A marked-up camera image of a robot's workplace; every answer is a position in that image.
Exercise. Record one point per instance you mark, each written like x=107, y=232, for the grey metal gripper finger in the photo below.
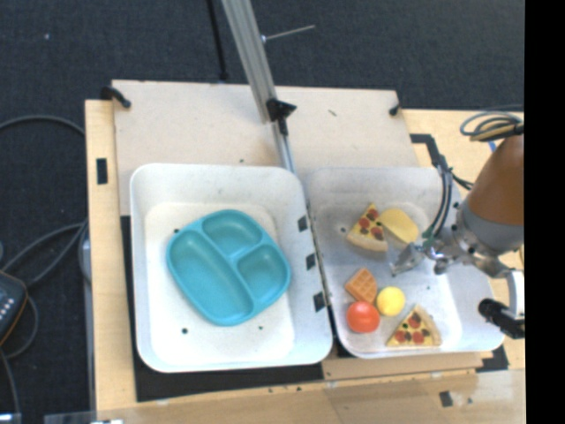
x=399, y=261
x=415, y=256

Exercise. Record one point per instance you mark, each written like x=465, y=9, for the white plastic tray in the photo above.
x=212, y=183
x=424, y=289

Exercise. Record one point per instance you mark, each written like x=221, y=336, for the yellow toy lemon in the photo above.
x=390, y=300

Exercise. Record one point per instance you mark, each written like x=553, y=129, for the black cylinder on white bracket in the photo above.
x=501, y=316

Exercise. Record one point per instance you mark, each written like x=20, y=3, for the pale wood board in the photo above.
x=198, y=122

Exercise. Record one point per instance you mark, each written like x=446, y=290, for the red toy tomato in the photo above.
x=363, y=317

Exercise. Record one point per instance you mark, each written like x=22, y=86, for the blue divided plate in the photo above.
x=220, y=272

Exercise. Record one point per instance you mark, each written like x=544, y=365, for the toy pizza slice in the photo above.
x=415, y=331
x=368, y=232

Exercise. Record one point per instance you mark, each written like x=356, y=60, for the orange toy waffle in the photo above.
x=361, y=284

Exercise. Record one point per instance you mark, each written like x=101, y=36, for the yellow cheese wedge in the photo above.
x=401, y=227

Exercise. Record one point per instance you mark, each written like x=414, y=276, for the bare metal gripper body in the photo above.
x=463, y=250

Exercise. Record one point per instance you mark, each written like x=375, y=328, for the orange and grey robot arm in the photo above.
x=499, y=192

